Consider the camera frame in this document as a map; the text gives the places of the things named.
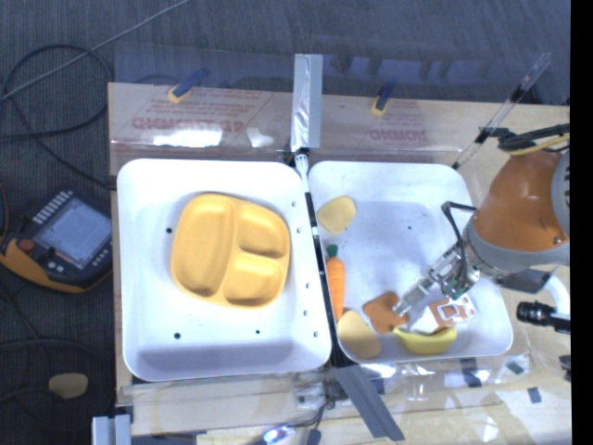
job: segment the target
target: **toy carrot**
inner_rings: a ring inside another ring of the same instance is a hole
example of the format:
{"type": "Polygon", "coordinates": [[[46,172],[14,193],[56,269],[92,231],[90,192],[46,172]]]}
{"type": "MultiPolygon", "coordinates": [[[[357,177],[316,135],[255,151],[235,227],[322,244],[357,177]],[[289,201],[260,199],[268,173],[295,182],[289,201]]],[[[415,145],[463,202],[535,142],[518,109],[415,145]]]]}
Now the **toy carrot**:
{"type": "Polygon", "coordinates": [[[327,284],[332,295],[334,317],[338,321],[344,312],[344,295],[346,290],[346,267],[337,256],[337,245],[330,244],[326,248],[329,259],[325,263],[327,284]]]}

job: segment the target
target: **yellow divided plate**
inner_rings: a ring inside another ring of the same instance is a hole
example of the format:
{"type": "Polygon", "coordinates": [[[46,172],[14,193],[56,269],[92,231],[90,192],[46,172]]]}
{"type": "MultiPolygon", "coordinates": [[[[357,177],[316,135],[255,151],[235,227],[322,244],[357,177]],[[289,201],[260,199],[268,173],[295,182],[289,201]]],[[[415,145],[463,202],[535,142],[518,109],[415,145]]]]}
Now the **yellow divided plate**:
{"type": "Polygon", "coordinates": [[[229,307],[263,307],[281,294],[290,234],[275,212],[237,197],[206,193],[183,209],[170,261],[175,284],[229,307]]]}

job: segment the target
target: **blue clip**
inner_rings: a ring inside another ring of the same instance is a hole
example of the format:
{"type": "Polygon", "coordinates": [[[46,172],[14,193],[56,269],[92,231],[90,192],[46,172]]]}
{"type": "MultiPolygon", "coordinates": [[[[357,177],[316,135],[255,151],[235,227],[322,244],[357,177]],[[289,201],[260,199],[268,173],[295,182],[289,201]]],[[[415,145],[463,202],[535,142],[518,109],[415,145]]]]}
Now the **blue clip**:
{"type": "Polygon", "coordinates": [[[385,111],[387,110],[387,102],[389,101],[389,97],[396,87],[396,82],[397,79],[393,77],[387,81],[387,83],[381,89],[379,89],[379,92],[374,97],[371,107],[371,112],[374,115],[382,116],[385,114],[385,111]]]}
{"type": "Polygon", "coordinates": [[[202,83],[204,78],[210,74],[208,68],[200,68],[192,72],[183,81],[169,90],[169,100],[174,104],[179,104],[190,95],[192,87],[202,83]]]}

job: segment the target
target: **yellow cable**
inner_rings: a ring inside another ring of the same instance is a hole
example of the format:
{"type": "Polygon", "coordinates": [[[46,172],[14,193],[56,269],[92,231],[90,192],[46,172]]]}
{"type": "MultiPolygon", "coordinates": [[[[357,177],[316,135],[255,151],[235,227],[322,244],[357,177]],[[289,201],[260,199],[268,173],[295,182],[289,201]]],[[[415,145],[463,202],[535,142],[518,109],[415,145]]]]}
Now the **yellow cable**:
{"type": "Polygon", "coordinates": [[[518,150],[507,151],[507,153],[511,156],[514,156],[514,155],[524,155],[526,153],[537,152],[538,150],[542,150],[544,148],[548,148],[549,146],[554,146],[561,142],[565,142],[566,140],[570,140],[570,138],[571,138],[571,135],[568,133],[568,134],[562,135],[560,137],[552,138],[551,140],[548,140],[547,142],[542,142],[541,144],[537,144],[535,146],[529,146],[528,148],[520,148],[518,150]]]}

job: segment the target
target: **carrot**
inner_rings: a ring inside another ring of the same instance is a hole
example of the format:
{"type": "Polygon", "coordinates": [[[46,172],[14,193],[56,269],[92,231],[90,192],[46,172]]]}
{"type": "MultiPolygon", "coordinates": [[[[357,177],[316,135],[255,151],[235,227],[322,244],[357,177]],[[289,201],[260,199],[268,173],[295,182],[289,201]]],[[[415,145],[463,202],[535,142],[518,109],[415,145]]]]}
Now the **carrot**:
{"type": "Polygon", "coordinates": [[[344,295],[346,291],[346,267],[337,256],[337,245],[330,244],[326,248],[329,259],[325,263],[327,284],[330,287],[334,317],[338,321],[344,313],[344,295]]]}

